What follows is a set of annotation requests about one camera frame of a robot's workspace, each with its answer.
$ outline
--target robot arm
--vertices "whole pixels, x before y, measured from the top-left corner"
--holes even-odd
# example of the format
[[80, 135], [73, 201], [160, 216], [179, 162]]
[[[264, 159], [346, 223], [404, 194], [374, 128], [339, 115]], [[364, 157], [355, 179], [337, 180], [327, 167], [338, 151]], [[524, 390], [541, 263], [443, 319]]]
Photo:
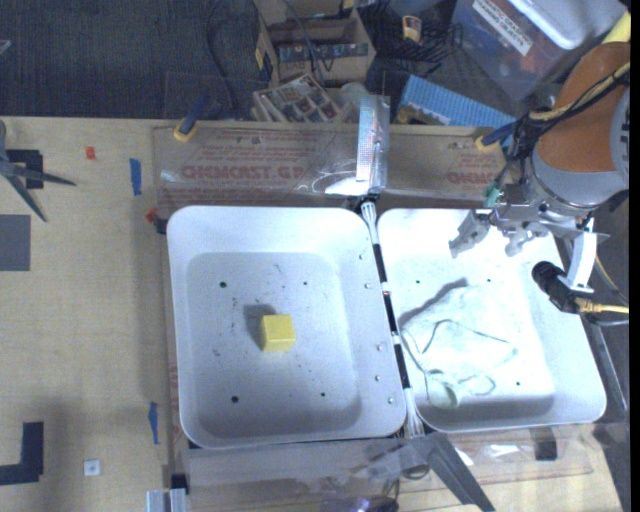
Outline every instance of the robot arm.
[[[533, 111], [513, 126], [507, 165], [449, 243], [452, 256], [480, 242], [491, 226], [509, 238], [507, 255], [552, 233], [574, 244], [560, 276], [570, 290], [587, 285], [596, 246], [593, 212], [629, 190], [630, 44], [601, 44], [574, 68], [551, 111]], [[505, 183], [510, 171], [520, 174]]]

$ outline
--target cardboard box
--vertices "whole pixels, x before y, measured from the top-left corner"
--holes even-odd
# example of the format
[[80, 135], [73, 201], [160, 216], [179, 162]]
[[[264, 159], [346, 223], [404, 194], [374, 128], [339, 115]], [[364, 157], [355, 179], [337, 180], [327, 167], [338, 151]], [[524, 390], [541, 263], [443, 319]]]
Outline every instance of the cardboard box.
[[[287, 11], [274, 11], [271, 2], [256, 0], [256, 5], [261, 14], [256, 59], [271, 87], [303, 74], [322, 76], [326, 87], [364, 82], [376, 51], [356, 9], [343, 19], [301, 18], [316, 47], [318, 72], [295, 19], [283, 20]], [[263, 11], [260, 5], [271, 8]]]
[[273, 89], [254, 91], [256, 120], [290, 123], [340, 123], [351, 104], [344, 107], [333, 100], [309, 75]]
[[[342, 0], [288, 0], [300, 18], [326, 18], [337, 16]], [[292, 17], [282, 0], [253, 0], [267, 26], [282, 23]]]

